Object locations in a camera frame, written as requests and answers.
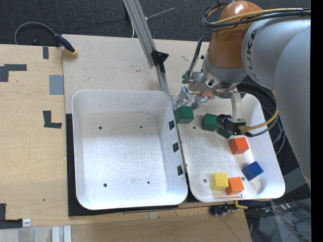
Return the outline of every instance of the black cable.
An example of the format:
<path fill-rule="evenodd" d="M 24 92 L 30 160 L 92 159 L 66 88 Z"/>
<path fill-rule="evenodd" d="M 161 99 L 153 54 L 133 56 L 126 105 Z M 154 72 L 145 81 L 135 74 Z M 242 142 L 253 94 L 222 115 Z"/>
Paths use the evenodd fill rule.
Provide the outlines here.
<path fill-rule="evenodd" d="M 202 42 L 203 42 L 204 40 L 208 40 L 208 41 L 210 41 L 210 38 L 208 38 L 208 37 L 201 37 L 201 38 L 198 40 L 197 45 L 196 45 L 196 49 L 195 49 L 195 53 L 194 53 L 193 60 L 192 60 L 192 62 L 191 62 L 190 68 L 188 69 L 188 72 L 187 72 L 187 73 L 188 73 L 188 76 L 190 76 L 190 74 L 191 74 L 191 73 L 192 73 L 192 71 L 193 71 L 193 68 L 194 68 L 194 66 L 195 66 L 195 62 L 196 62 L 196 60 L 197 60 L 197 58 L 198 58 L 198 55 L 199 55 L 199 53 L 200 53 L 200 50 L 201 50 Z"/>
<path fill-rule="evenodd" d="M 55 35 L 55 32 L 54 32 L 50 27 L 48 27 L 47 25 L 45 25 L 45 24 L 43 24 L 43 23 L 40 23 L 40 22 L 26 22 L 26 23 L 24 23 L 24 24 L 20 25 L 20 26 L 17 28 L 16 32 L 15 32 L 14 39 L 15 39 L 15 44 L 16 44 L 16 45 L 18 45 L 18 42 L 17 42 L 17 35 L 18 35 L 18 32 L 19 32 L 23 27 L 25 27 L 25 26 L 27 26 L 27 25 L 39 25 L 39 26 L 41 26 L 41 27 L 46 28 L 46 29 L 47 29 L 47 30 L 49 30 L 53 35 Z"/>
<path fill-rule="evenodd" d="M 238 90 L 240 87 L 243 87 L 243 86 L 246 86 L 246 87 L 250 87 L 250 88 L 253 88 L 253 89 L 257 89 L 261 92 L 263 92 L 265 95 L 267 95 L 271 100 L 272 102 L 274 103 L 274 105 L 276 106 L 276 100 L 274 98 L 274 96 L 270 93 L 269 90 L 266 90 L 265 88 L 261 87 L 261 86 L 258 86 L 256 84 L 253 84 L 253 83 L 247 83 L 247 82 L 241 82 L 239 83 L 239 85 L 237 86 Z M 261 106 L 267 113 L 269 113 L 270 115 L 273 115 L 267 108 L 265 108 L 263 105 Z M 275 124 L 277 124 L 278 128 L 279 128 L 279 134 L 276 136 L 276 138 L 273 140 L 273 145 L 280 140 L 281 136 L 283 135 L 285 137 L 285 131 L 284 131 L 284 128 L 283 126 L 281 125 L 281 123 L 278 121 L 279 120 L 279 115 L 274 119 L 274 121 L 270 124 L 270 126 L 268 126 L 268 128 L 266 130 L 263 130 L 257 134 L 251 134 L 251 133 L 246 133 L 247 136 L 258 136 L 258 135 L 261 135 L 267 131 L 269 131 L 271 128 L 273 128 L 275 126 Z M 285 143 L 285 140 L 282 141 L 282 145 L 280 146 L 278 152 L 281 151 L 281 147 L 284 145 Z"/>
<path fill-rule="evenodd" d="M 283 134 L 283 141 L 282 141 L 282 143 L 281 143 L 281 145 L 280 145 L 279 149 L 277 150 L 276 155 L 278 155 L 278 154 L 281 152 L 281 150 L 282 150 L 282 148 L 283 148 L 283 146 L 284 146 L 284 144 L 285 144 L 285 141 L 286 141 L 286 134 L 285 134 L 285 132 L 284 132 L 284 134 Z"/>
<path fill-rule="evenodd" d="M 240 21 L 236 21 L 236 22 L 228 22 L 228 23 L 210 23 L 206 19 L 206 17 L 204 17 L 204 18 L 202 18 L 202 23 L 208 27 L 222 28 L 222 27 L 227 27 L 227 26 L 234 26 L 234 25 L 239 25 L 239 24 L 247 24 L 247 23 L 251 23 L 251 22 L 262 21 L 265 19 L 289 17 L 289 16 L 302 16 L 303 17 L 303 16 L 311 15 L 311 11 L 308 11 L 308 10 L 310 10 L 310 9 L 301 9 L 298 11 L 290 11 L 290 12 L 286 11 L 286 12 L 279 12 L 279 13 L 272 12 L 270 14 L 257 15 L 256 18 L 250 17 L 245 20 L 240 20 Z"/>
<path fill-rule="evenodd" d="M 261 21 L 265 19 L 270 19 L 270 18 L 279 18 L 279 17 L 288 17 L 288 16 L 309 16 L 311 15 L 311 8 L 300 8 L 300 9 L 277 9 L 272 12 L 263 12 L 260 13 L 259 15 L 256 16 L 251 16 L 251 17 L 246 17 L 242 18 L 240 21 L 235 21 L 235 22 L 227 22 L 227 23 L 211 23 L 207 19 L 209 17 L 209 13 L 216 9 L 220 9 L 221 7 L 224 7 L 234 1 L 221 1 L 217 2 L 213 6 L 205 9 L 202 12 L 201 18 L 202 18 L 202 23 L 203 25 L 207 27 L 212 27 L 212 28 L 223 28 L 227 26 L 233 26 L 232 28 L 235 28 L 239 24 L 247 24 L 251 22 L 256 22 L 256 21 Z"/>
<path fill-rule="evenodd" d="M 279 115 L 277 115 L 276 117 L 275 117 L 275 119 L 268 125 L 268 127 L 265 129 L 265 130 L 263 130 L 263 131 L 261 131 L 261 132 L 259 132 L 259 133 L 256 133 L 256 134 L 252 134 L 252 133 L 250 133 L 250 132 L 246 132 L 246 136 L 247 137 L 256 137 L 256 136 L 259 136 L 259 135 L 262 135 L 262 134 L 264 134 L 264 133 L 266 133 L 266 132 L 268 132 L 270 129 L 272 129 L 274 126 L 275 126 L 275 124 L 277 123 L 277 121 L 278 121 L 278 119 L 279 119 Z"/>

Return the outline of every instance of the orange cube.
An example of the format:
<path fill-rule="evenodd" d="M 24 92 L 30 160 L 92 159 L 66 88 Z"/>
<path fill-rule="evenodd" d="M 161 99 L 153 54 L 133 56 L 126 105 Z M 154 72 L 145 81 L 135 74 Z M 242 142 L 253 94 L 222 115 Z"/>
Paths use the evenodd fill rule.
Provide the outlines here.
<path fill-rule="evenodd" d="M 244 190 L 244 186 L 242 183 L 241 177 L 230 177 L 229 180 L 229 187 L 226 189 L 227 195 L 237 194 Z"/>
<path fill-rule="evenodd" d="M 244 153 L 249 149 L 247 140 L 245 137 L 234 138 L 229 142 L 232 154 Z"/>

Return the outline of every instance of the cable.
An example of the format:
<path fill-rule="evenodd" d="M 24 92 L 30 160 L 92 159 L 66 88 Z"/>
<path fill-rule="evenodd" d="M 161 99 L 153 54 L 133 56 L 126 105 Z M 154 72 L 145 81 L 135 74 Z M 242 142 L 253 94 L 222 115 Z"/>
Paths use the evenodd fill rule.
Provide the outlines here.
<path fill-rule="evenodd" d="M 208 37 L 201 37 L 198 42 L 197 42 L 197 46 L 196 46 L 196 49 L 195 49 L 195 53 L 194 53 L 194 57 L 193 57 L 193 60 L 191 62 L 191 65 L 190 65 L 190 68 L 188 69 L 188 76 L 190 76 L 190 74 L 192 73 L 193 69 L 194 69 L 194 66 L 195 66 L 195 63 L 196 63 L 196 60 L 198 58 L 198 55 L 200 53 L 200 50 L 201 50 L 201 46 L 202 46 L 202 42 L 204 40 L 208 40 L 210 41 L 210 38 Z"/>
<path fill-rule="evenodd" d="M 260 10 L 255 12 L 244 13 L 241 15 L 232 16 L 216 22 L 209 22 L 208 17 L 215 11 L 234 1 L 221 1 L 217 2 L 212 7 L 205 9 L 202 12 L 202 23 L 207 27 L 223 28 L 227 26 L 237 27 L 239 24 L 247 24 L 250 22 L 256 22 L 264 19 L 286 17 L 286 16 L 309 16 L 311 15 L 311 8 L 278 8 L 269 10 Z"/>
<path fill-rule="evenodd" d="M 21 30 L 21 28 L 27 26 L 27 25 L 39 25 L 39 26 L 42 26 L 44 28 L 46 28 L 47 30 L 49 30 L 53 35 L 55 35 L 55 32 L 50 28 L 48 27 L 47 25 L 43 24 L 43 23 L 40 23 L 40 22 L 26 22 L 22 25 L 20 25 L 16 32 L 15 32 L 15 36 L 14 36 L 14 39 L 15 39 L 15 44 L 18 45 L 18 42 L 17 42 L 17 35 L 18 35 L 18 32 Z"/>
<path fill-rule="evenodd" d="M 278 119 L 279 119 L 279 115 L 277 115 L 276 118 L 274 119 L 274 121 L 270 123 L 270 125 L 268 126 L 268 128 L 266 128 L 265 130 L 263 130 L 263 131 L 261 131 L 259 133 L 252 134 L 250 132 L 246 132 L 245 135 L 247 137 L 256 137 L 256 136 L 262 135 L 262 134 L 268 132 L 270 129 L 272 129 L 275 126 L 275 124 L 277 123 Z"/>
<path fill-rule="evenodd" d="M 132 22 L 131 22 L 131 26 L 132 26 L 132 37 L 131 38 L 134 38 L 134 36 L 135 36 L 135 28 L 133 27 Z"/>
<path fill-rule="evenodd" d="M 14 35 L 14 39 L 15 39 L 15 44 L 18 45 L 17 42 L 17 35 L 18 32 L 21 30 L 21 28 L 27 26 L 27 25 L 39 25 L 41 27 L 46 28 L 47 30 L 49 30 L 52 34 L 53 34 L 53 38 L 54 40 L 59 43 L 60 45 L 62 45 L 65 48 L 65 51 L 67 51 L 68 53 L 72 54 L 72 55 L 76 55 L 77 53 L 77 49 L 74 48 L 65 38 L 63 38 L 61 35 L 55 33 L 50 27 L 48 27 L 47 25 L 40 23 L 40 22 L 26 22 L 22 25 L 20 25 Z"/>
<path fill-rule="evenodd" d="M 280 147 L 278 148 L 278 150 L 277 150 L 277 152 L 276 152 L 276 155 L 278 155 L 278 154 L 281 152 L 281 150 L 282 150 L 282 148 L 283 148 L 283 146 L 284 146 L 284 144 L 285 144 L 285 141 L 286 141 L 286 135 L 285 135 L 285 132 L 284 132 L 284 135 L 283 135 L 283 141 L 282 141 L 282 143 L 281 143 Z"/>
<path fill-rule="evenodd" d="M 270 119 L 268 119 L 266 122 L 262 123 L 262 124 L 259 124 L 259 125 L 256 125 L 256 126 L 238 126 L 238 129 L 241 130 L 241 132 L 243 133 L 246 133 L 250 130 L 254 130 L 254 129 L 257 129 L 257 128 L 261 128 L 263 126 L 266 126 L 268 124 L 270 124 L 272 121 L 275 120 L 275 118 L 278 116 L 278 108 L 276 107 L 276 110 L 275 110 L 275 113 L 272 115 L 272 117 Z"/>
<path fill-rule="evenodd" d="M 261 86 L 258 86 L 258 85 L 255 85 L 253 83 L 249 83 L 249 82 L 241 82 L 239 83 L 239 85 L 237 86 L 238 90 L 240 90 L 240 87 L 241 86 L 249 86 L 253 89 L 257 89 L 261 92 L 263 92 L 264 94 L 266 94 L 272 101 L 273 103 L 276 105 L 276 101 L 275 101 L 275 98 L 272 96 L 271 93 L 269 93 L 265 88 L 261 87 Z M 268 114 L 270 115 L 273 115 L 273 113 L 271 113 L 266 107 L 264 107 L 263 105 L 261 105 L 262 109 L 265 110 Z M 283 126 L 280 124 L 279 122 L 279 115 L 274 119 L 274 121 L 268 126 L 267 129 L 259 132 L 259 133 L 256 133 L 256 134 L 251 134 L 249 132 L 247 132 L 245 135 L 248 136 L 248 137 L 255 137 L 255 136 L 259 136 L 259 135 L 262 135 L 264 134 L 265 132 L 268 132 L 270 129 L 272 129 L 275 125 L 277 124 L 278 128 L 279 128 L 279 134 L 276 136 L 276 138 L 273 140 L 273 145 L 280 140 L 280 138 L 282 137 L 282 135 L 285 135 L 285 131 L 284 131 L 284 128 Z"/>

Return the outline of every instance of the wire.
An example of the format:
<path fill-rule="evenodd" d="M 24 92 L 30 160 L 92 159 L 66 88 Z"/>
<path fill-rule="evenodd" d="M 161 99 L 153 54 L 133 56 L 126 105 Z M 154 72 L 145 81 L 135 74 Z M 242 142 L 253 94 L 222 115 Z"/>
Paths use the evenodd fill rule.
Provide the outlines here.
<path fill-rule="evenodd" d="M 251 127 L 250 126 L 238 126 L 238 129 L 240 129 L 241 132 L 246 133 L 246 132 L 248 132 L 250 130 L 254 130 L 254 129 L 261 128 L 263 126 L 266 126 L 266 125 L 270 124 L 272 121 L 274 121 L 275 118 L 278 116 L 278 113 L 279 113 L 278 112 L 278 108 L 276 107 L 275 113 L 272 115 L 272 117 L 270 119 L 268 119 L 264 123 L 259 124 L 259 125 L 256 125 L 256 126 L 251 126 Z"/>
<path fill-rule="evenodd" d="M 258 85 L 256 85 L 256 84 L 253 84 L 253 83 L 249 83 L 249 82 L 241 82 L 241 83 L 239 83 L 238 84 L 238 89 L 241 87 L 241 86 L 250 86 L 250 87 L 252 87 L 252 88 L 254 88 L 254 89 L 257 89 L 257 90 L 260 90 L 260 91 L 262 91 L 263 93 L 265 93 L 271 100 L 272 100 L 272 102 L 276 105 L 276 100 L 275 100 L 275 98 L 274 98 L 274 96 L 273 96 L 273 94 L 272 94 L 272 92 L 270 91 L 270 90 L 267 90 L 267 89 L 265 89 L 264 87 L 261 87 L 261 86 L 258 86 Z"/>
<path fill-rule="evenodd" d="M 246 132 L 245 135 L 247 137 L 256 137 L 256 136 L 262 135 L 262 134 L 268 132 L 270 129 L 272 129 L 276 125 L 278 119 L 279 119 L 279 115 L 277 115 L 276 118 L 274 119 L 274 121 L 270 123 L 270 125 L 268 126 L 268 128 L 266 128 L 265 130 L 263 130 L 263 131 L 261 131 L 259 133 L 252 134 L 252 133 Z"/>
<path fill-rule="evenodd" d="M 193 60 L 191 62 L 191 65 L 190 65 L 190 68 L 188 69 L 187 73 L 188 73 L 188 76 L 190 76 L 190 74 L 192 73 L 193 69 L 194 69 L 194 66 L 195 66 L 195 63 L 196 63 L 196 60 L 198 58 L 198 55 L 200 53 L 200 50 L 201 50 L 201 46 L 202 46 L 202 42 L 204 40 L 208 40 L 210 41 L 210 38 L 208 37 L 201 37 L 198 42 L 197 42 L 197 46 L 196 46 L 196 49 L 195 49 L 195 53 L 194 53 L 194 57 L 193 57 Z"/>
<path fill-rule="evenodd" d="M 149 17 L 146 17 L 146 20 L 148 20 L 149 18 L 155 17 L 155 16 L 157 16 L 157 15 L 160 15 L 160 14 L 163 14 L 163 13 L 166 13 L 166 12 L 169 12 L 169 11 L 174 10 L 174 9 L 175 9 L 175 8 L 173 7 L 173 8 L 169 8 L 169 9 L 167 9 L 167 10 L 164 10 L 164 11 L 162 11 L 162 12 L 160 12 L 160 13 L 150 15 Z"/>
<path fill-rule="evenodd" d="M 256 22 L 264 19 L 286 17 L 286 16 L 309 16 L 311 15 L 311 8 L 277 8 L 269 10 L 260 10 L 255 12 L 248 12 L 236 16 L 232 16 L 226 19 L 222 19 L 216 22 L 209 22 L 208 17 L 215 11 L 234 1 L 221 1 L 215 5 L 205 9 L 202 12 L 202 23 L 207 27 L 223 28 L 227 26 L 237 27 L 239 24 L 247 24 L 250 22 Z"/>
<path fill-rule="evenodd" d="M 45 25 L 45 24 L 43 24 L 43 23 L 40 23 L 40 22 L 26 22 L 26 23 L 24 23 L 24 24 L 20 25 L 20 26 L 17 28 L 16 32 L 15 32 L 14 39 L 15 39 L 15 44 L 16 44 L 16 45 L 18 45 L 18 42 L 17 42 L 17 35 L 18 35 L 18 32 L 19 32 L 23 27 L 25 27 L 25 26 L 27 26 L 27 25 L 39 25 L 39 26 L 42 26 L 42 27 L 46 28 L 47 30 L 49 30 L 53 35 L 55 35 L 55 32 L 54 32 L 50 27 L 48 27 L 47 25 Z"/>
<path fill-rule="evenodd" d="M 131 26 L 132 26 L 132 37 L 131 38 L 133 38 L 135 36 L 135 28 L 133 27 L 132 22 L 131 22 Z"/>
<path fill-rule="evenodd" d="M 285 132 L 284 132 L 284 135 L 283 135 L 283 141 L 282 141 L 282 143 L 281 143 L 280 147 L 278 148 L 278 150 L 277 150 L 277 152 L 276 152 L 276 155 L 278 155 L 278 154 L 281 152 L 281 150 L 282 150 L 282 148 L 283 148 L 283 146 L 284 146 L 284 144 L 285 144 L 285 141 L 286 141 L 286 134 L 285 134 Z"/>

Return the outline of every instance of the yellow cube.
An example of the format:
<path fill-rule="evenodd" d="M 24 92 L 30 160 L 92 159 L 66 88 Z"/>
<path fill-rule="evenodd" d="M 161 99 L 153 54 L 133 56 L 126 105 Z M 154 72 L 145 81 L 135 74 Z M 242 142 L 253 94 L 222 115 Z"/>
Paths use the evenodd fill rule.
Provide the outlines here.
<path fill-rule="evenodd" d="M 229 187 L 228 174 L 214 173 L 210 178 L 211 190 L 225 190 Z"/>

